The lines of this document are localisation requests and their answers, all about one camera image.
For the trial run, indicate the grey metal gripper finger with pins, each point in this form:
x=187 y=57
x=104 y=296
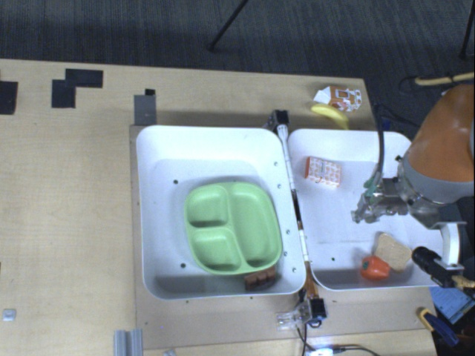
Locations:
x=361 y=215
x=369 y=200

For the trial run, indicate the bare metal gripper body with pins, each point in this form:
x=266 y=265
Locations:
x=406 y=200

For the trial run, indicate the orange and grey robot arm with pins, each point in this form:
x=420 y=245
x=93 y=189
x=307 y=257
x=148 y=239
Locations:
x=441 y=139

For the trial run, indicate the white plastic tray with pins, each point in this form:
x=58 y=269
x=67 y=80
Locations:
x=163 y=213
x=334 y=221

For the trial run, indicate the brown bread slice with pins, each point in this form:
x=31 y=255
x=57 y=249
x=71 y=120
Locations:
x=393 y=252

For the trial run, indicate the orange and white carton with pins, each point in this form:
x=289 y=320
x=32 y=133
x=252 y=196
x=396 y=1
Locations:
x=323 y=173
x=343 y=98

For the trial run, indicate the orange bell pepper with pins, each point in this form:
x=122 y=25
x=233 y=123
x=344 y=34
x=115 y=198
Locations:
x=375 y=269

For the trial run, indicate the thin black and white rod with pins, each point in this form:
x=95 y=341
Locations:
x=293 y=187

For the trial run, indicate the yellow banana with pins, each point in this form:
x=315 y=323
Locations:
x=332 y=113

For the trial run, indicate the brown biscuit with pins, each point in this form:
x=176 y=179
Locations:
x=259 y=280

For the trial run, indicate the green divided plate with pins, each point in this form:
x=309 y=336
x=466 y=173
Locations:
x=237 y=224

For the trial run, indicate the black cylinder on white bracket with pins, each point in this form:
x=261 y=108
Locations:
x=432 y=263

